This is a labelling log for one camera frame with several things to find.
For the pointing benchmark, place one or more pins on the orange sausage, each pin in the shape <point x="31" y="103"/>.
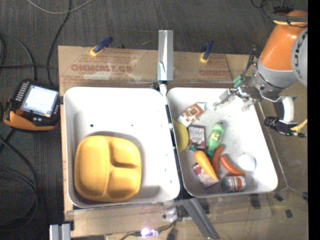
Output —
<point x="216" y="157"/>
<point x="230" y="166"/>

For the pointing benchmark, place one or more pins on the yellow divided plate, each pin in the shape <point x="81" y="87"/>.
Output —
<point x="105" y="169"/>

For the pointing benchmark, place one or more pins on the orange carrot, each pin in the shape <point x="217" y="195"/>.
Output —
<point x="205" y="164"/>

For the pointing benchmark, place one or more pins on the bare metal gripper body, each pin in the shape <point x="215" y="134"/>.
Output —
<point x="252" y="91"/>

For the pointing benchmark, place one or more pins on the white plastic tray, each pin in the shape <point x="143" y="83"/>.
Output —
<point x="250" y="134"/>
<point x="120" y="109"/>

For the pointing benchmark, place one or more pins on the red and white can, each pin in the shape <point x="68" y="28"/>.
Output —
<point x="233" y="183"/>

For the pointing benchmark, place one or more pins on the brown cardboard board red print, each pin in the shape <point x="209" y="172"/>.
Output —
<point x="105" y="69"/>

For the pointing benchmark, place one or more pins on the white and orange carton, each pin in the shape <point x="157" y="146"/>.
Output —
<point x="192" y="114"/>

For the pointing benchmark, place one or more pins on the yellow-green round toy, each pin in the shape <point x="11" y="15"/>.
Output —
<point x="181" y="136"/>

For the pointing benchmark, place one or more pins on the black cylinder on white bracket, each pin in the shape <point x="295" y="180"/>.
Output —
<point x="280" y="124"/>

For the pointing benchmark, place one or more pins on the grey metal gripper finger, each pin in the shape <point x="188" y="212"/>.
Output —
<point x="223" y="99"/>
<point x="248" y="104"/>

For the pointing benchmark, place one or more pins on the red and white packet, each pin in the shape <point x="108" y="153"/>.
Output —
<point x="206" y="178"/>

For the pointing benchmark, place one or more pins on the green plastic bottle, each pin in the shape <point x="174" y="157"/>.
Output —
<point x="215" y="137"/>

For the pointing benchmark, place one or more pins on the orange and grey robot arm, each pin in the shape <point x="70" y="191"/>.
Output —
<point x="277" y="51"/>

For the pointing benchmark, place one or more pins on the purple and red packet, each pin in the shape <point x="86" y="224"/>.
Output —
<point x="197" y="137"/>

